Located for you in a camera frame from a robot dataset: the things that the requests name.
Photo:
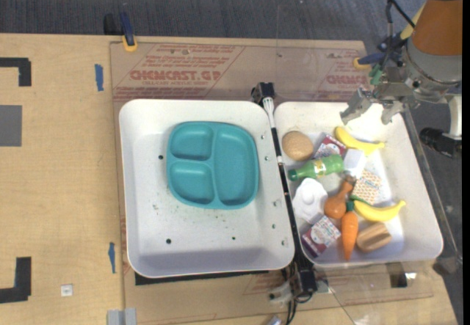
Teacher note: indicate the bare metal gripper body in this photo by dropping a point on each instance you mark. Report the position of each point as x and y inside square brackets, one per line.
[398, 88]

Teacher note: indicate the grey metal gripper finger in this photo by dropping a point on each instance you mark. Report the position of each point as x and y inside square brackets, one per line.
[358, 105]
[391, 110]

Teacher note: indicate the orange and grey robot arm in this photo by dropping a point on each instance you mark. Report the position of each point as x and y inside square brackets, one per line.
[438, 30]

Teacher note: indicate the yellow banana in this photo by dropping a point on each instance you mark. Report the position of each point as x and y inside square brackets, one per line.
[380, 211]
[354, 142]

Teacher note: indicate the pink and white carton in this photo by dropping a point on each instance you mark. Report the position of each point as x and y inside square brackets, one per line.
[330, 147]

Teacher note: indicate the white box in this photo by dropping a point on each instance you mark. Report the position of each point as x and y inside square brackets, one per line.
[354, 161]

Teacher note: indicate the tan round bread roll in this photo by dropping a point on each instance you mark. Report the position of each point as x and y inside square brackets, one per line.
[297, 145]

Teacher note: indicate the green plastic bottle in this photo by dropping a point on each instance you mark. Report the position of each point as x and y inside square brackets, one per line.
[319, 168]

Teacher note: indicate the white packet with dotted print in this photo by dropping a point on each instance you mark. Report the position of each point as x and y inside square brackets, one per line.
[369, 186]

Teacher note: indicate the thin black and white rod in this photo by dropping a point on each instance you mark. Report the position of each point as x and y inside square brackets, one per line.
[273, 123]

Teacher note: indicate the orange chicken drumstick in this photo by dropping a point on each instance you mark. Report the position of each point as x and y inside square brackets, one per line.
[336, 206]

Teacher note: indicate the white fried egg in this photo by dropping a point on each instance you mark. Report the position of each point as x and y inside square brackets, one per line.
[308, 199]

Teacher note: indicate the white plastic tray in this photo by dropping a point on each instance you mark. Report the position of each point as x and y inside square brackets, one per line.
[415, 224]
[147, 184]

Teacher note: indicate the orange carrot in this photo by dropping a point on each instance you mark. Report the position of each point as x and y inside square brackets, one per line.
[349, 232]

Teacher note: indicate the tan hot dog bun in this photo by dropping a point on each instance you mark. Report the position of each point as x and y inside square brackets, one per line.
[374, 237]

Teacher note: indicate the purple and white carton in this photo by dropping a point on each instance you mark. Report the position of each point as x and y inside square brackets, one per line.
[321, 237]

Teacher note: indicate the teal divided plate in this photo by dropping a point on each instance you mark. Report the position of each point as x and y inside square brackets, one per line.
[231, 166]

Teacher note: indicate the brown cardboard board red print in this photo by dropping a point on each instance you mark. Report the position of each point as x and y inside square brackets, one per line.
[205, 70]

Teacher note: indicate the black cylinder on white bracket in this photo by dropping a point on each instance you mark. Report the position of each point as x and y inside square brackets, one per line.
[438, 140]

